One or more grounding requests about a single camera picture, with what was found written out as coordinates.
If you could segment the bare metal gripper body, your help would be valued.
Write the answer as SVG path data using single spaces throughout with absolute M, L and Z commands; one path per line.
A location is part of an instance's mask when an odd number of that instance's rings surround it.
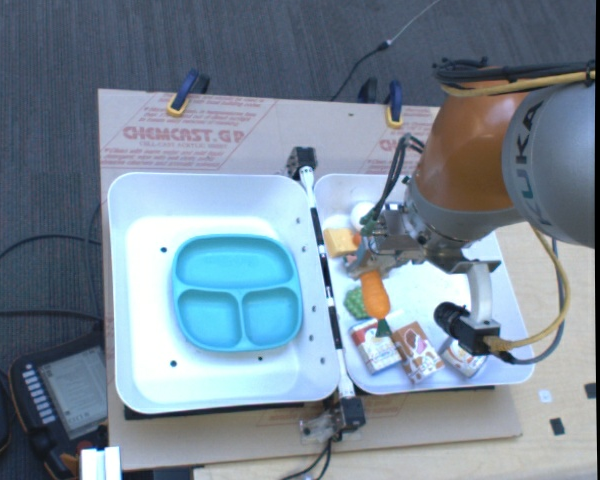
M 463 248 L 463 241 L 441 235 L 403 204 L 374 207 L 363 217 L 363 261 L 368 270 L 378 270 L 379 257 L 395 257 L 403 265 L 429 262 L 443 271 L 459 271 Z

